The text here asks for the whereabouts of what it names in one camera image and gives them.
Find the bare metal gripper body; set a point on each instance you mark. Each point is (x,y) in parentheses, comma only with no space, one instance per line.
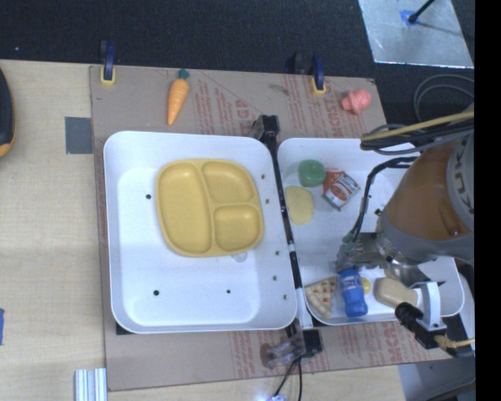
(365,253)

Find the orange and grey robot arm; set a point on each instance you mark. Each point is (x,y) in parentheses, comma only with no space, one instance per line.
(426,199)

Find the small yellow round toy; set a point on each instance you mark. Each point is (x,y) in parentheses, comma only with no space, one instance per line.
(365,285)

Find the blue bottle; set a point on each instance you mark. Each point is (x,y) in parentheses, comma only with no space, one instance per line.
(353,297)

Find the beige bottle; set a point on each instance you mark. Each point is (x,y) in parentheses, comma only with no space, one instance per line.
(394,291)

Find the white plastic tray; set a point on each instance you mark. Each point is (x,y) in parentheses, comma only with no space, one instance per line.
(192,290)
(317,245)

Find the pizza slice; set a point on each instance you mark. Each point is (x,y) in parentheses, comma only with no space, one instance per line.
(320,297)

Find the orange and white can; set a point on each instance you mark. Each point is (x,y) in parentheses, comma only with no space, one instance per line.
(340,189)

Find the pale yellow oval toy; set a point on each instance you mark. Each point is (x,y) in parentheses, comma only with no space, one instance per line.
(299,205)

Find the thin black and white rod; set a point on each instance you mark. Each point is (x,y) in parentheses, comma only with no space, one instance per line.
(283,207)

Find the small clear plastic object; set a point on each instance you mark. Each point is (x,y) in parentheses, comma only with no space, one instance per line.
(240,257)

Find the pink toy figure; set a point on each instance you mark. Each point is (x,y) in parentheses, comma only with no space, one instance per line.
(356,99)

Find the yellow divided plate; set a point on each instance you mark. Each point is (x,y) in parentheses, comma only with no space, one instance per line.
(183,207)

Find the orange carrot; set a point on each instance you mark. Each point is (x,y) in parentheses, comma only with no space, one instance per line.
(177,94)

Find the brown cardboard board red print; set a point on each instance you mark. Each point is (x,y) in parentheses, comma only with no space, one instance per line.
(142,98)

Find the black cylinder on white bracket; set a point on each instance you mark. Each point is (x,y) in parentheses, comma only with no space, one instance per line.
(431,303)

